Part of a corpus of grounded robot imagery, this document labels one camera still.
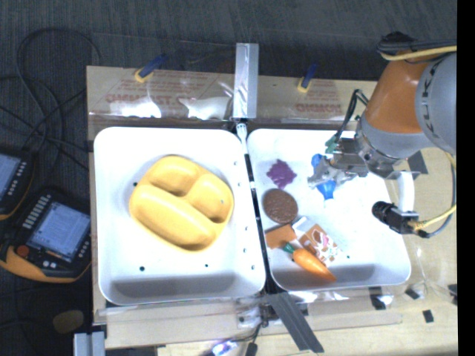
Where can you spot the brown round biscuit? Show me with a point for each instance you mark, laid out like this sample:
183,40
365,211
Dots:
280,206

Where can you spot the white plastic tray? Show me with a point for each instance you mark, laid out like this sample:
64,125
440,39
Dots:
118,213
363,243

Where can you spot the orange bread slice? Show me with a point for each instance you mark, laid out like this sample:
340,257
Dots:
279,236

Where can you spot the yellow divided plate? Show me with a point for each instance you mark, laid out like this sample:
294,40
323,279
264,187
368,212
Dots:
178,206

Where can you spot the orange carrot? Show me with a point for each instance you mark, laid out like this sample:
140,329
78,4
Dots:
310,262

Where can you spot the blue and white bottle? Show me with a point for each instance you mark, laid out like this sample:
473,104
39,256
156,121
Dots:
327,190

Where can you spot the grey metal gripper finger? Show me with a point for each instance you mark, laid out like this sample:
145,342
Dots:
343,177
320,173

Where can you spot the purple grapes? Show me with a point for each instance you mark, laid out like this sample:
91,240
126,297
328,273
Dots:
281,173

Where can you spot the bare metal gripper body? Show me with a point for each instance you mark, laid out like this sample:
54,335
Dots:
352,158

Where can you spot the brown cardboard board red print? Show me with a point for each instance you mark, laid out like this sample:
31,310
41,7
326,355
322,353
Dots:
334,98

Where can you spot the black cylinder on white bracket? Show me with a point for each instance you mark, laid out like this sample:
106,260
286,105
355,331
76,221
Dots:
393,213

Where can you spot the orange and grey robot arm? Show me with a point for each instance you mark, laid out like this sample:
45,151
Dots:
401,98

